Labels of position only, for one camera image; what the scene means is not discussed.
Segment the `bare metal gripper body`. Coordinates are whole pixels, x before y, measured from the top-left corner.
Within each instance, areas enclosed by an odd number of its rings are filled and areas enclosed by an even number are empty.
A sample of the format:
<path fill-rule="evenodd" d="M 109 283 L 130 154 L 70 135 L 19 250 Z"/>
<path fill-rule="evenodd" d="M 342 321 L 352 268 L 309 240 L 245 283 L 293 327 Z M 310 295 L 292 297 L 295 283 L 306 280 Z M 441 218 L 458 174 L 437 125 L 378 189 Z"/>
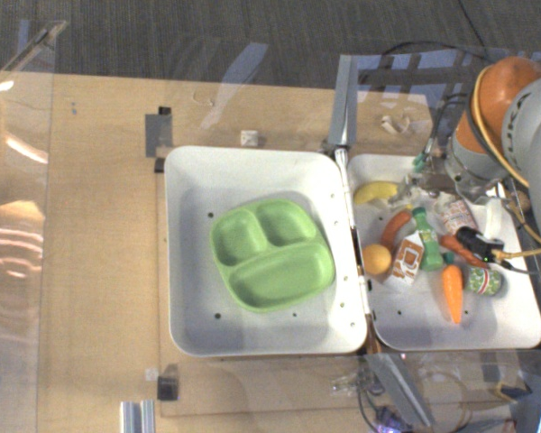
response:
<path fill-rule="evenodd" d="M 487 192 L 496 185 L 494 179 L 481 178 L 465 168 L 451 167 L 441 171 L 411 171 L 408 182 L 425 191 L 456 194 L 465 199 L 487 198 Z"/>

